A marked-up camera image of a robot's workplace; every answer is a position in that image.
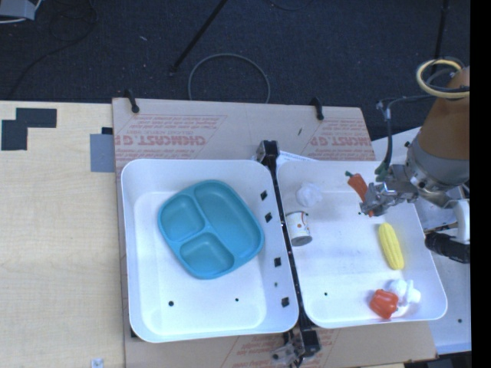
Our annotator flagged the white can orange print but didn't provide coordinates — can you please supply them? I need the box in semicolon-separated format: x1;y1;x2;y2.
285;210;314;248

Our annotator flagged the black cylinder on white bracket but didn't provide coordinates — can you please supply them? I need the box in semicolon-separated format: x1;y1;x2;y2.
423;199;471;265

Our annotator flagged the thin black rod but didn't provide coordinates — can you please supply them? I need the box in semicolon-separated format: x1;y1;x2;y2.
264;154;309;334

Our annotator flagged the brown cardboard board red print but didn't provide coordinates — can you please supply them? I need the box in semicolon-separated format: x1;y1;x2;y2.
111;97;439;368

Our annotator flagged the yellow corn cob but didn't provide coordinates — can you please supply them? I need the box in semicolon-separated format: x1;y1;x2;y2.
377;222;406;271

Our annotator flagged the black block with thin wires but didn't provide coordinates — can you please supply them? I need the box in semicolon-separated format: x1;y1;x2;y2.
298;329;320;359
255;140;280;165

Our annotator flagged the orange carrot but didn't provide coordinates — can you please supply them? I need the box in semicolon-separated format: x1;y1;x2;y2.
344;170;375;219

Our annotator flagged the orange bell pepper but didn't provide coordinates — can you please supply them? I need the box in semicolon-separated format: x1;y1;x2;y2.
368;288;400;320

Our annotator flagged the white plastic tray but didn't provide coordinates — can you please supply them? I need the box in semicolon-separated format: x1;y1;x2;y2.
120;158;300;344
276;160;449;330

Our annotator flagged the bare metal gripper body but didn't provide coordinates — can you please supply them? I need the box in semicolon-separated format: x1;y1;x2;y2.
377;162;456;208

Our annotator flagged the white paper sheet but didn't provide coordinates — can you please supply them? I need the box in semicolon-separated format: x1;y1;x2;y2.
277;150;320;165

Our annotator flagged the white crumpled lump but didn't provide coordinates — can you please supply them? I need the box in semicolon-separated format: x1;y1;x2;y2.
295;182;324;208

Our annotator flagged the blue divided plate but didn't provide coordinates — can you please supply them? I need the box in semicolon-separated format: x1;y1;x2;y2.
157;179;266;281

